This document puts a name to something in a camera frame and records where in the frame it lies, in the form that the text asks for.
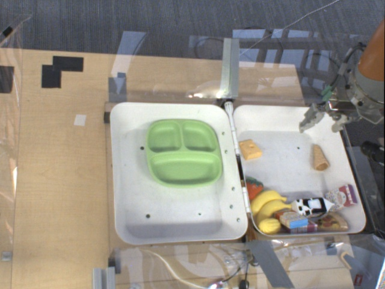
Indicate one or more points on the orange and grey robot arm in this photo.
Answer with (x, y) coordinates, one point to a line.
(374, 56)

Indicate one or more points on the green divided plate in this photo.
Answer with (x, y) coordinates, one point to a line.
(183, 164)

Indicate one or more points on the yellow cheese wedge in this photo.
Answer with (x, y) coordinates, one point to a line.
(250, 150)

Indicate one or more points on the cow print milk carton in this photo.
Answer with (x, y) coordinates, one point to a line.
(311, 206)

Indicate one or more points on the red carton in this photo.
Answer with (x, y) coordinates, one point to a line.
(303, 229)

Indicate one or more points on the pizza slice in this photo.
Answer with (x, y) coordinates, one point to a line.
(332, 223)

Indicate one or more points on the white plastic tray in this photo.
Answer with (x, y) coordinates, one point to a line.
(180, 209)
(285, 167)

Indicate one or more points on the pink and white carton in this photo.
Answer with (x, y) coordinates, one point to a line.
(341, 197)

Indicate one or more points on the tan ice cream cone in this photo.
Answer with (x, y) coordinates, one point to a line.
(319, 159)

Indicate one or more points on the yellow banana bunch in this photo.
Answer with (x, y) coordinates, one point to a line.
(266, 206)

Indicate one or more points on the tan box with blue label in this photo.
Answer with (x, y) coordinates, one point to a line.
(294, 220)

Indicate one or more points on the red strawberry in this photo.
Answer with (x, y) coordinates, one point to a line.
(253, 189)

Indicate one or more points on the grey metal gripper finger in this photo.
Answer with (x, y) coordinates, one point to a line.
(339, 123)
(311, 117)

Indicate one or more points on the black cylinder on white bracket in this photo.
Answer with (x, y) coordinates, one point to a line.
(373, 150)

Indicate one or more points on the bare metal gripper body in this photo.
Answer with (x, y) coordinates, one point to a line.
(365, 99)

